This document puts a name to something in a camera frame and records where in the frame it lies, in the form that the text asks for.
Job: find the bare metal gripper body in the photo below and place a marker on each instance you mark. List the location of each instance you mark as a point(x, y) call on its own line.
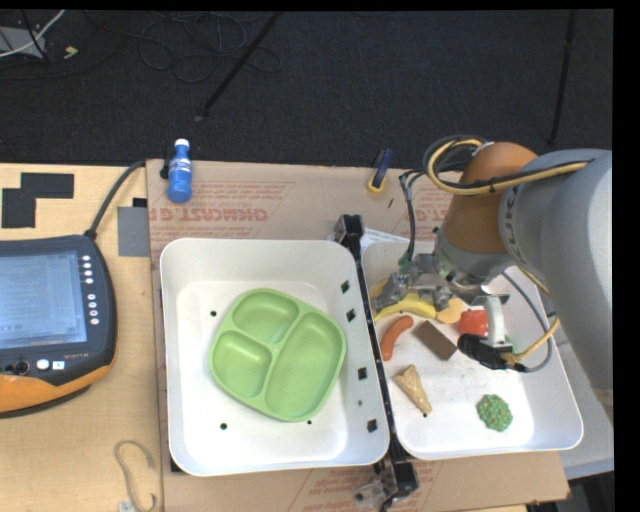
point(430, 274)

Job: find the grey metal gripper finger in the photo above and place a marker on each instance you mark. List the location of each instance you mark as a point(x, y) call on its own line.
point(442, 300)
point(390, 292)

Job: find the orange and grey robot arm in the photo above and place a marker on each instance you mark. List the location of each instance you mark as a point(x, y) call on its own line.
point(560, 225)

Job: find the yellow biscuit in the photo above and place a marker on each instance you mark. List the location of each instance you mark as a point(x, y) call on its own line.
point(451, 313)

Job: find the yellow banana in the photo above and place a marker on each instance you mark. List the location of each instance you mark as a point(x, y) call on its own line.
point(412, 306)

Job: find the red cube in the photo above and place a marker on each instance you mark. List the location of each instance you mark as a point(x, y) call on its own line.
point(473, 322)

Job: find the brown chocolate bar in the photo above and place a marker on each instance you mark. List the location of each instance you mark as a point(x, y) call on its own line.
point(436, 340)

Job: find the orange sausage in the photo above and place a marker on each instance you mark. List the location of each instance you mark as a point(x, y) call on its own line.
point(392, 336)

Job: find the thin black rod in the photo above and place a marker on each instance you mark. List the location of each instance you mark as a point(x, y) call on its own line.
point(376, 345)

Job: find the beige ice cream cone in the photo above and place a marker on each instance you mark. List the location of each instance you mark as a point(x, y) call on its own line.
point(412, 386)

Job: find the white plastic tray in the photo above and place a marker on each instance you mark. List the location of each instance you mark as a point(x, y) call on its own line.
point(460, 390)
point(200, 400)

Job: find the green round broccoli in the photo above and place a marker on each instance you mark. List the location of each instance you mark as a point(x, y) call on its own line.
point(494, 413)

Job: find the green divided plate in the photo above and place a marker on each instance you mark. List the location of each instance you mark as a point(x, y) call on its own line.
point(277, 355)

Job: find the brown cardboard board red print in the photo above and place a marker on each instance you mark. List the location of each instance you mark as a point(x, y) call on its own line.
point(280, 210)

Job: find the blue bottle white cap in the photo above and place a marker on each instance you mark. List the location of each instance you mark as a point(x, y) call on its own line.
point(179, 175)

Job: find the black cylinder on white bracket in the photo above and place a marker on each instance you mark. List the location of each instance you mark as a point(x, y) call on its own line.
point(492, 345)

